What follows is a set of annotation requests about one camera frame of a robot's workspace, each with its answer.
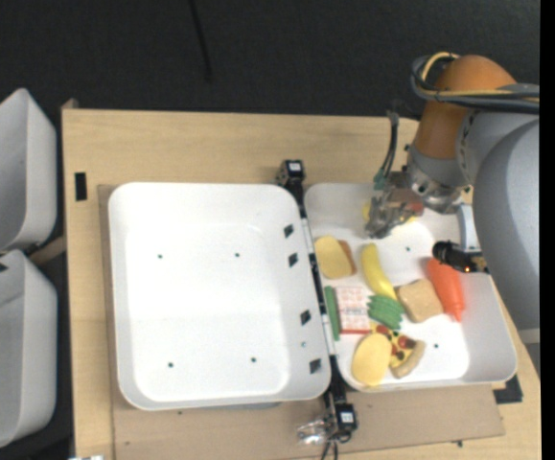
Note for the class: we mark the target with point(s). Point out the yellow oval biscuit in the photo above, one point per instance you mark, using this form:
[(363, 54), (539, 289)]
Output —
[(372, 358)]

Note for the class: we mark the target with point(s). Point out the white plastic tray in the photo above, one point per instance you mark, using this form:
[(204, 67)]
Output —
[(210, 305), (449, 352)]

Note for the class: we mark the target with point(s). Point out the black cylinder on white bracket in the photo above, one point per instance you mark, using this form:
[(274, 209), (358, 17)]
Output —
[(452, 256)]

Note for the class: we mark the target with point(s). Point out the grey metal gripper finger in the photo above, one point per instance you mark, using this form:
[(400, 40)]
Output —
[(388, 228), (372, 227)]

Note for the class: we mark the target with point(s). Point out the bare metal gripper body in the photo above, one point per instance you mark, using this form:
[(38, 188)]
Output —
[(401, 199)]

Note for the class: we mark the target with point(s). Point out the pizza slice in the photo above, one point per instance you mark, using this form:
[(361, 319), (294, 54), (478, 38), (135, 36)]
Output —
[(405, 350)]

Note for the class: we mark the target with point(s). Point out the brown bread slice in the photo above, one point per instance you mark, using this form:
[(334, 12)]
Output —
[(420, 300)]

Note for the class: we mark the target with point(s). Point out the green bean pod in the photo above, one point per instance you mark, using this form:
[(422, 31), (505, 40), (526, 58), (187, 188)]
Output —
[(332, 312)]

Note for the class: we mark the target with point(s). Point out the orange carrot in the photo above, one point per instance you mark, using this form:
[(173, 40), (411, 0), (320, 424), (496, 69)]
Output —
[(446, 286)]

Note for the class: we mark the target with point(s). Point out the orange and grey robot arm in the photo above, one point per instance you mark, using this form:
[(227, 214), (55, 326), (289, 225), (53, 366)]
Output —
[(502, 170)]

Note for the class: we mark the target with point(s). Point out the yellow toy food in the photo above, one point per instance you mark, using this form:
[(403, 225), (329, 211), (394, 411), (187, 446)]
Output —
[(366, 210)]

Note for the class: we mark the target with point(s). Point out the yellow banana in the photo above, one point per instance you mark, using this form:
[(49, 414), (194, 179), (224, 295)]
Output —
[(376, 272)]

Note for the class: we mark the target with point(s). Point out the white and red packet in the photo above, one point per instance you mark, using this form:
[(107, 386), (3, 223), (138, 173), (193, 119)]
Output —
[(352, 309)]

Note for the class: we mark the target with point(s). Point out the green pea pods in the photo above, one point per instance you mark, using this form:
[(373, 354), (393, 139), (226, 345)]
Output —
[(386, 310)]

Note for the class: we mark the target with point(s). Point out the yellow and brown toy bun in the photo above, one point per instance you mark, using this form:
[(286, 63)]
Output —
[(332, 257)]

